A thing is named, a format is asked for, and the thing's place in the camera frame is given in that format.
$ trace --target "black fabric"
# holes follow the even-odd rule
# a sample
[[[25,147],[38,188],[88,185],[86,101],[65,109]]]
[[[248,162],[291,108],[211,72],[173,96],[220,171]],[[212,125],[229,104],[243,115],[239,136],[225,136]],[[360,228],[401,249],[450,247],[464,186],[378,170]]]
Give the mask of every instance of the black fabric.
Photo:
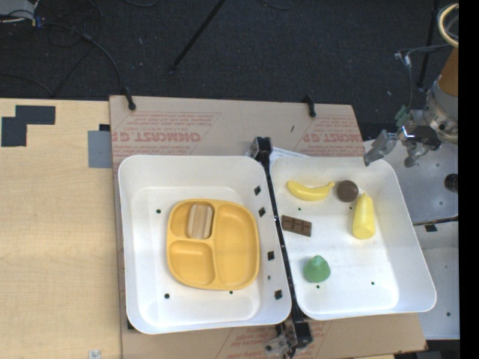
[[[219,1],[41,0],[37,28],[0,24],[0,97],[107,100],[125,86],[133,96],[301,102],[309,95],[352,105],[365,140],[396,130],[409,83],[394,53],[427,45],[435,0],[226,0],[168,73]],[[432,44],[445,44],[436,28]],[[425,88],[447,56],[429,56]],[[415,83],[422,61],[412,56]],[[413,108],[424,101],[415,86]]]

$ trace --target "mustard bottle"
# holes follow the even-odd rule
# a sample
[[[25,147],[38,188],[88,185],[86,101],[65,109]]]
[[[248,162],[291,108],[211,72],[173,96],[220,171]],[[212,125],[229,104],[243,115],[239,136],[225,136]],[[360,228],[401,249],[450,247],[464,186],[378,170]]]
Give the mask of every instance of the mustard bottle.
[[[367,239],[376,232],[376,222],[374,220],[373,199],[363,193],[356,201],[353,217],[353,235],[359,239]]]

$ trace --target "banana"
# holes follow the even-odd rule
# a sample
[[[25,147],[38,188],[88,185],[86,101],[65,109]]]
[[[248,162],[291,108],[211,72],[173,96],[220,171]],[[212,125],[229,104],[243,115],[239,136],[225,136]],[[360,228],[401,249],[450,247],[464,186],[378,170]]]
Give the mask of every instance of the banana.
[[[330,182],[324,186],[309,188],[300,184],[297,181],[287,182],[287,188],[290,190],[291,194],[301,200],[323,200],[328,196],[329,189],[332,188],[334,185],[334,182]]]

